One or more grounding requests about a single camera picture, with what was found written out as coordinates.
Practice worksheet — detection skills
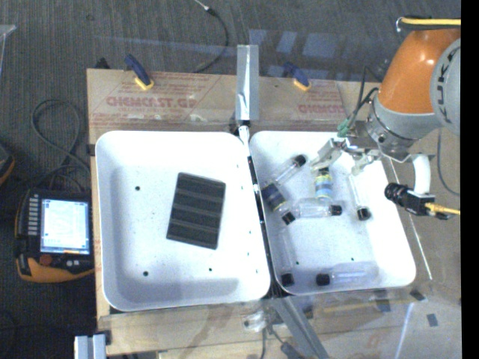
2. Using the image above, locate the dark-labelled clear bottle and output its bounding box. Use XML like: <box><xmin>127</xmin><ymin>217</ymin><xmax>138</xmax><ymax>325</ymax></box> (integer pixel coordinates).
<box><xmin>260</xmin><ymin>180</ymin><xmax>297</xmax><ymax>226</ymax></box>

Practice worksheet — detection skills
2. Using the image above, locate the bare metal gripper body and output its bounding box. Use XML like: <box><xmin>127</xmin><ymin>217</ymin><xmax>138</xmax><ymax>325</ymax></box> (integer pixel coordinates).
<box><xmin>344</xmin><ymin>120</ymin><xmax>417</xmax><ymax>163</ymax></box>

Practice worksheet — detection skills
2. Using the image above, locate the brown cardboard board, red print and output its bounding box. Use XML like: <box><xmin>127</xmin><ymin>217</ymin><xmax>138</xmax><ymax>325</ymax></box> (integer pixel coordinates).
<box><xmin>86</xmin><ymin>68</ymin><xmax>432</xmax><ymax>355</ymax></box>

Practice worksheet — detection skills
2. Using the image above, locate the black ribbed rectangular block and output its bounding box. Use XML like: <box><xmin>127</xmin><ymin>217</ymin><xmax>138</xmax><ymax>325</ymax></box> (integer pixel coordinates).
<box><xmin>165</xmin><ymin>172</ymin><xmax>227</xmax><ymax>251</ymax></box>

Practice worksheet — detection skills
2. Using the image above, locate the black cylinder on white bracket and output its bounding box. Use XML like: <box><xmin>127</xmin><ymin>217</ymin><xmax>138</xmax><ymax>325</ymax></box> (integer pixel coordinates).
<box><xmin>384</xmin><ymin>153</ymin><xmax>437</xmax><ymax>217</ymax></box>

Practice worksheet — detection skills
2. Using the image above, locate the clear bottle with black cap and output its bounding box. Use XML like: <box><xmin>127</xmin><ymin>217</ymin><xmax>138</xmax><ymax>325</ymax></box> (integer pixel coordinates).
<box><xmin>274</xmin><ymin>154</ymin><xmax>308</xmax><ymax>187</ymax></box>
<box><xmin>277</xmin><ymin>225</ymin><xmax>297</xmax><ymax>287</ymax></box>
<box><xmin>315</xmin><ymin>261</ymin><xmax>379</xmax><ymax>287</ymax></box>
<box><xmin>294</xmin><ymin>197</ymin><xmax>344</xmax><ymax>219</ymax></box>

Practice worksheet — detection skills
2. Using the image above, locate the white plastic tray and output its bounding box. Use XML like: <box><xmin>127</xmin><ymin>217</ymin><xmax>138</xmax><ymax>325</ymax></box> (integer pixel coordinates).
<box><xmin>248</xmin><ymin>130</ymin><xmax>418</xmax><ymax>297</ymax></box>
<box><xmin>94</xmin><ymin>130</ymin><xmax>272</xmax><ymax>313</ymax></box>

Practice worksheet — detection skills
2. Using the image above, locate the blue and yellow labelled bottle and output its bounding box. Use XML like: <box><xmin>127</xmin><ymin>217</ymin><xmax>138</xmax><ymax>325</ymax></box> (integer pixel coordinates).
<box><xmin>313</xmin><ymin>166</ymin><xmax>335</xmax><ymax>203</ymax></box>

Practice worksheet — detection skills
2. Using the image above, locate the thin clear bottle, black cap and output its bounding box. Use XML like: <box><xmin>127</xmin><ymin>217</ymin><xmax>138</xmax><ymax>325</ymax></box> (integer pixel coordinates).
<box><xmin>347</xmin><ymin>174</ymin><xmax>373</xmax><ymax>221</ymax></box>

